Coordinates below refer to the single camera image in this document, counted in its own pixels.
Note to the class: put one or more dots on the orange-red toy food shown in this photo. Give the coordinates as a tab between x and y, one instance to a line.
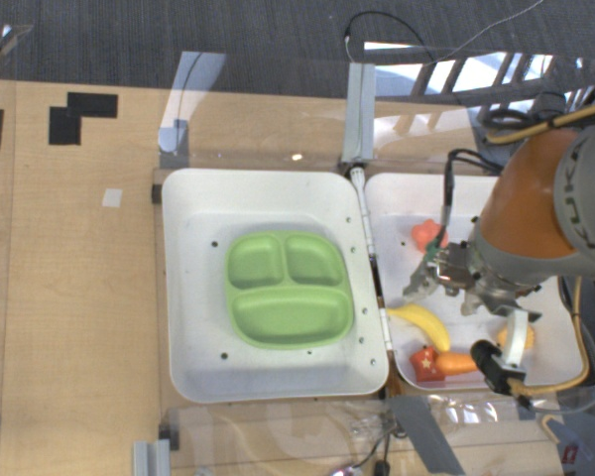
422	233

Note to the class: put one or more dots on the white plastic tray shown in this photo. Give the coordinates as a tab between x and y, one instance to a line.
545	345
198	285

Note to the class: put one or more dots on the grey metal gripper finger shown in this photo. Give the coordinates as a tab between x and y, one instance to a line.
451	291
416	281

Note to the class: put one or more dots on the red packet with yellow stars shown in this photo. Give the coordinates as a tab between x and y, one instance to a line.
425	366

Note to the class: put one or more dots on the green divided plate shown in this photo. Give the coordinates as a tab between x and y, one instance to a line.
287	315

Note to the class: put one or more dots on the yellow biscuit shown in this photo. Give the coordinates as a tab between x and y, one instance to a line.
529	337

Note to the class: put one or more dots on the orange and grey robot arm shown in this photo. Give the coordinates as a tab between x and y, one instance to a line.
530	206

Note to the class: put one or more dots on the thin black and white rod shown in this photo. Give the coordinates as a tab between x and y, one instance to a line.
368	226

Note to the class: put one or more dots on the yellow banana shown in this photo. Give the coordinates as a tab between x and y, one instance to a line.
426	320

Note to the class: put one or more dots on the orange carrot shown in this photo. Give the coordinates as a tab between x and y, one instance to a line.
453	363

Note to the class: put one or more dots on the black cylinder on white bracket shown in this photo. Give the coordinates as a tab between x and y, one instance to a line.
496	362

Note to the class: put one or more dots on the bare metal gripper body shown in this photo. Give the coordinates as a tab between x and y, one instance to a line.
457	262

